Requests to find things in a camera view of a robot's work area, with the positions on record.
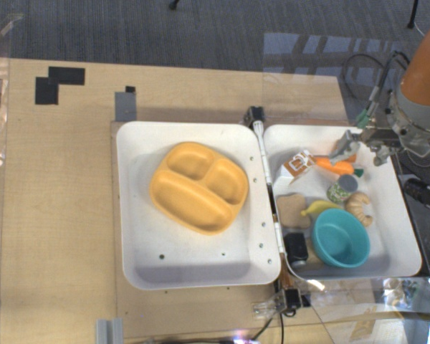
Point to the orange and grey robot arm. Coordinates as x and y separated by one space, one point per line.
426 70

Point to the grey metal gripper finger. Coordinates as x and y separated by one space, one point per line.
344 148
381 156

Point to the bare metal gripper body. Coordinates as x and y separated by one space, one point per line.
412 142

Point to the black cylinder on white bracket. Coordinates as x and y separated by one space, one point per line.
420 192

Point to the white plastic tray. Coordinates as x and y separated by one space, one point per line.
186 260
390 228

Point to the brown bread slice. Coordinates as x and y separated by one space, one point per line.
292 210

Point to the orange divided plate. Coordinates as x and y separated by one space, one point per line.
197 188

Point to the white and orange carton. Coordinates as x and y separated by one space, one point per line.
296 164

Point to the tan croissant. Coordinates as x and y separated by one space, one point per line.
358 206

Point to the orange carrot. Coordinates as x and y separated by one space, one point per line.
338 167

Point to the green can with grey lid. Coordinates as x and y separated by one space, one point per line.
340 191

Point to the black can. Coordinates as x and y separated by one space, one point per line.
296 247

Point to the yellow banana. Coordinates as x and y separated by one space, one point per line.
320 207

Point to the teal bowl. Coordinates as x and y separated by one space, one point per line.
340 238

